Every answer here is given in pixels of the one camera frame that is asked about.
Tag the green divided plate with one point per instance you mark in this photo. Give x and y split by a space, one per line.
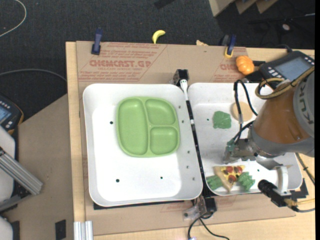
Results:
133 126

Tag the yellow banana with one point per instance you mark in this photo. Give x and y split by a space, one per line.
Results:
158 34

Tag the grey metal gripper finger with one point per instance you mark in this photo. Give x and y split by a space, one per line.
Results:
228 158

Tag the thin black and white rod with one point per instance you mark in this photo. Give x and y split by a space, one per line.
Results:
193 124

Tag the pizza slice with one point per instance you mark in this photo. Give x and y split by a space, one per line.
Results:
228 175

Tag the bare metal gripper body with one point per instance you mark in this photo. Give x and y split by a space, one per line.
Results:
246 150

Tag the white plastic tray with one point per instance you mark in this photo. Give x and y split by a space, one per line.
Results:
215 144
140 179

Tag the green broccoli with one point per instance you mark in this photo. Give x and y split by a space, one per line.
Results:
246 181
214 182

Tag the brown cardboard board red print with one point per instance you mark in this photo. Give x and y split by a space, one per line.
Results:
150 66

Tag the black cylinder on white bracket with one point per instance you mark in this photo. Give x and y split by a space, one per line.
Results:
271 189

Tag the green lettuce leaf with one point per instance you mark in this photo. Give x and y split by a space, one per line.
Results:
221 120

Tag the beige bread piece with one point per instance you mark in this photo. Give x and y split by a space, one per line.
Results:
201 43

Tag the orange pumpkin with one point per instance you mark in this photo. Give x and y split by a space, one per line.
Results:
245 65

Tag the beige round biscuit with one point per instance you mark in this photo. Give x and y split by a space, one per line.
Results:
246 112

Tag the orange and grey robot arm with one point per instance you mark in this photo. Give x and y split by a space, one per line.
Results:
280 119

